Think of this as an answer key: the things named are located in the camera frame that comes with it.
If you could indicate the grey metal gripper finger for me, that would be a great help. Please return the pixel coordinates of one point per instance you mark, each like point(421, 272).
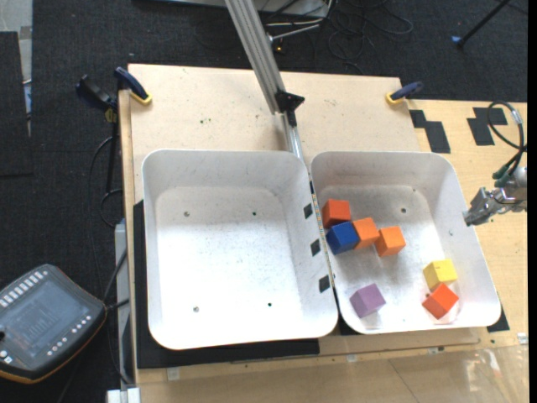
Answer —
point(482, 200)
point(476, 217)

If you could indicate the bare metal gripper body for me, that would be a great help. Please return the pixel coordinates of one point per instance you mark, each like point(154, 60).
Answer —
point(514, 191)

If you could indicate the yellow cube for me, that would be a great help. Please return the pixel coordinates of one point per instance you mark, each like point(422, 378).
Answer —
point(440, 273)

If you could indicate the orange cube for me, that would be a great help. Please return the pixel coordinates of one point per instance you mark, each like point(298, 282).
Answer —
point(390, 241)
point(366, 231)

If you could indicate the red-orange cube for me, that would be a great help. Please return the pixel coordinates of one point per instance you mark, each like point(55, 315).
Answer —
point(440, 301)
point(335, 212)

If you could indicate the white plastic tray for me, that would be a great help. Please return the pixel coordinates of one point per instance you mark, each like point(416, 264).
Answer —
point(403, 309)
point(226, 258)

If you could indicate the blue cube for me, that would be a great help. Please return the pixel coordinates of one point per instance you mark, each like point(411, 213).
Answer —
point(342, 238)

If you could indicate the purple cube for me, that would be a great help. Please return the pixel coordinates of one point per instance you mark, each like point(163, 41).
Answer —
point(367, 300)

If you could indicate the pale wood board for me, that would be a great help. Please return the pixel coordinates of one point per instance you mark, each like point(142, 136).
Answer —
point(218, 111)

